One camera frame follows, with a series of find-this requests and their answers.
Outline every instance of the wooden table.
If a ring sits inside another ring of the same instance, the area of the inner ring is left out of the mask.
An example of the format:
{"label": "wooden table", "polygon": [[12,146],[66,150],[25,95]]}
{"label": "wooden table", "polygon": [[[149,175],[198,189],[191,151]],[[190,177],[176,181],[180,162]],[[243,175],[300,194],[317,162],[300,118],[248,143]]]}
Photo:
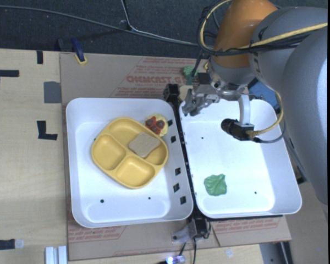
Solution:
{"label": "wooden table", "polygon": [[[19,77],[0,81],[0,240],[22,239],[21,249],[1,250],[0,263],[44,263],[48,246],[67,245],[62,106],[45,103],[43,83],[60,82],[59,52],[0,49],[0,70]],[[38,139],[37,121],[57,140]],[[196,263],[262,264],[259,244],[197,250]],[[188,263],[193,251],[184,253]],[[169,253],[103,258],[78,263],[149,263]]]}

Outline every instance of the white tray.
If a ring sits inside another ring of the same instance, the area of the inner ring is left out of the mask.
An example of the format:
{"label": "white tray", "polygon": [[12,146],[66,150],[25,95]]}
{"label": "white tray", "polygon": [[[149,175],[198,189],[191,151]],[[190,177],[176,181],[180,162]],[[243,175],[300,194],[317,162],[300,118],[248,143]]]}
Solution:
{"label": "white tray", "polygon": [[[112,120],[130,117],[141,123],[155,113],[172,121],[162,137],[169,158],[141,189],[128,189],[96,166],[94,138]],[[96,228],[186,219],[193,200],[172,107],[165,101],[129,98],[77,98],[66,108],[72,213],[84,227]]]}
{"label": "white tray", "polygon": [[[205,216],[284,215],[300,209],[301,196],[284,140],[273,144],[239,141],[221,129],[222,120],[239,119],[238,102],[220,100],[194,117],[185,116],[180,107],[180,117],[196,202]],[[276,114],[269,103],[251,101],[255,130],[275,121]],[[271,140],[280,134],[277,126],[259,137]],[[212,174],[225,175],[225,195],[207,193],[204,179]]]}

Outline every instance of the yellow plate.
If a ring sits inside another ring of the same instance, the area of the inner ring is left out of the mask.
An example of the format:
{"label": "yellow plate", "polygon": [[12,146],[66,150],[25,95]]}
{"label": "yellow plate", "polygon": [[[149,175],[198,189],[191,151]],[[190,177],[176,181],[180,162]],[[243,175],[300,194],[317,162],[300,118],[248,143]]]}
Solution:
{"label": "yellow plate", "polygon": [[[140,133],[159,139],[160,145],[146,158],[138,156],[128,145]],[[166,143],[132,118],[120,117],[110,122],[95,139],[91,149],[94,163],[120,184],[138,189],[147,185],[168,159]]]}

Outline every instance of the blue clamp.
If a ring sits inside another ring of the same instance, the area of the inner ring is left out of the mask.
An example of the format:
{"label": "blue clamp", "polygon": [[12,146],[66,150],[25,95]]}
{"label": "blue clamp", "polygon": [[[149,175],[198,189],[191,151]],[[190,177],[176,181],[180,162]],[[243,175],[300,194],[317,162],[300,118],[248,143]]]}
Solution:
{"label": "blue clamp", "polygon": [[73,45],[73,49],[75,51],[75,58],[76,58],[77,62],[80,65],[85,65],[88,62],[88,60],[83,54],[81,44],[75,38],[71,38],[71,42]]}

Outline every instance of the cardboard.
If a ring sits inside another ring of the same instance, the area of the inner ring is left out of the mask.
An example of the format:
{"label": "cardboard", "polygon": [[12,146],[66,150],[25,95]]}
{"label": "cardboard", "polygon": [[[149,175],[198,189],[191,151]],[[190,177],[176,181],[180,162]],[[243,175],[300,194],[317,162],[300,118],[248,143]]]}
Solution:
{"label": "cardboard", "polygon": [[[80,65],[73,53],[60,54],[69,260],[178,252],[183,244],[173,243],[171,235],[186,226],[186,220],[97,229],[83,228],[74,221],[65,109],[78,97],[162,98],[167,84],[186,83],[183,68],[194,66],[195,60],[99,54],[86,54],[86,58],[88,63]],[[226,220],[211,225],[209,238],[199,240],[198,249],[291,239],[284,217]]]}

